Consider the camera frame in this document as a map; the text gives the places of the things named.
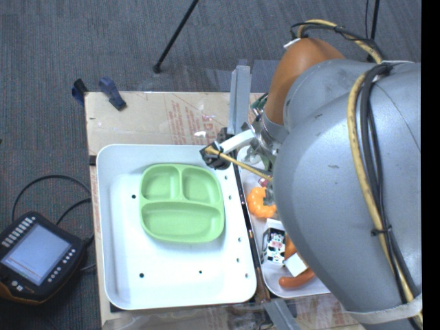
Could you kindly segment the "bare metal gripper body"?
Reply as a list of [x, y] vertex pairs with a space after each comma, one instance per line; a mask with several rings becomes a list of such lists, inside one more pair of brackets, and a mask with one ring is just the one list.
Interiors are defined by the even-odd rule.
[[258, 152], [269, 161], [275, 161], [282, 146], [283, 127], [272, 121], [254, 121]]

